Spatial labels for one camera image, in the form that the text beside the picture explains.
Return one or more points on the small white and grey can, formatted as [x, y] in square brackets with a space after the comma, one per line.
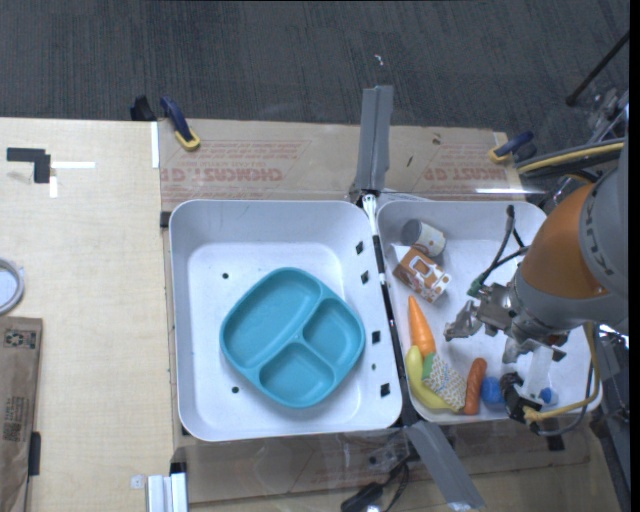
[429, 239]

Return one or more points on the white patterned packet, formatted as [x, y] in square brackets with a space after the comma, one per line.
[447, 382]

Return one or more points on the yellow banana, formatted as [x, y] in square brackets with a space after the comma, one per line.
[414, 370]

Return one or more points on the orange-brown sausage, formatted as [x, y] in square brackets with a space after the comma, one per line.
[475, 385]

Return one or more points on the brown paper bag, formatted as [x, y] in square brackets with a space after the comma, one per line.
[17, 400]

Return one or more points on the white plastic tray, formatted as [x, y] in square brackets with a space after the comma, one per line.
[210, 320]
[480, 240]

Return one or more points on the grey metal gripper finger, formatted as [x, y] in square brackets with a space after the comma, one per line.
[516, 350]
[462, 326]

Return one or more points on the orange and white carton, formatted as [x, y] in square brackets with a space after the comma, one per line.
[421, 274]

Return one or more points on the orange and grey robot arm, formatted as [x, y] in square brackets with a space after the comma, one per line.
[565, 260]

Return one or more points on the orange carrot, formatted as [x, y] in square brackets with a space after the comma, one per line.
[421, 330]

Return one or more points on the blue round toy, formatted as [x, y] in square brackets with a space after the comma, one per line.
[491, 391]

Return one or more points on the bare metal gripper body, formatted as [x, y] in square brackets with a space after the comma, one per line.
[496, 309]

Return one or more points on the black cylinder on white bracket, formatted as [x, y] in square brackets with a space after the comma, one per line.
[514, 392]

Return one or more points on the small blue and white toy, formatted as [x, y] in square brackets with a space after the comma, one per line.
[549, 396]

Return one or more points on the blue divided plate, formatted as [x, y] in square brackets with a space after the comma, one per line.
[272, 315]

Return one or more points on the brown cardboard board red print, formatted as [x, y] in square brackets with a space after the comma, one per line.
[280, 170]

